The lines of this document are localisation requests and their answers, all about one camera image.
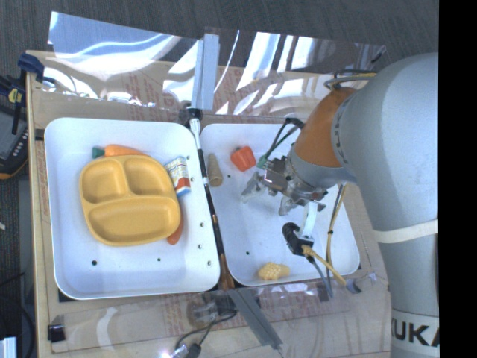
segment yellow divided tray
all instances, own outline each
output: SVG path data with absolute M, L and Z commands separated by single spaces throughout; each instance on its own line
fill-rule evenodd
M 80 174 L 80 198 L 92 235 L 108 245 L 139 245 L 170 236 L 180 223 L 164 166 L 142 155 L 102 157 Z

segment black clamp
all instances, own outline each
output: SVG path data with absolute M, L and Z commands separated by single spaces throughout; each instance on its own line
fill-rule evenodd
M 51 324 L 48 325 L 48 341 L 51 343 L 65 341 L 65 325 Z
M 297 235 L 297 231 L 299 230 L 300 227 L 298 227 L 295 223 L 289 222 L 283 225 L 282 233 L 292 254 L 296 254 L 297 256 L 305 256 L 303 254 L 302 245 L 308 245 L 311 248 L 313 246 L 313 240 L 299 237 Z
M 36 74 L 36 80 L 43 82 L 43 72 L 45 71 L 44 65 L 35 56 L 27 53 L 22 53 L 20 56 L 18 67 L 21 70 L 18 78 L 13 78 L 11 75 L 7 75 L 6 78 L 0 76 L 0 94 L 5 95 L 8 101 L 15 105 L 12 134 L 16 134 L 22 108 L 26 107 L 25 85 L 27 72 Z
M 203 118 L 203 113 L 201 109 L 197 109 L 191 106 L 190 101 L 183 101 L 182 109 L 179 112 L 179 123 L 190 128 L 190 120 L 193 118 L 198 119 L 199 121 Z

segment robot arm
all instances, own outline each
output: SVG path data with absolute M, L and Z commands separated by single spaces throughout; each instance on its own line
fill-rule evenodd
M 437 74 L 438 55 L 423 54 L 388 66 L 358 91 L 334 89 L 262 179 L 284 195 L 282 214 L 336 184 L 359 186 L 390 283 L 393 358 L 440 354 Z

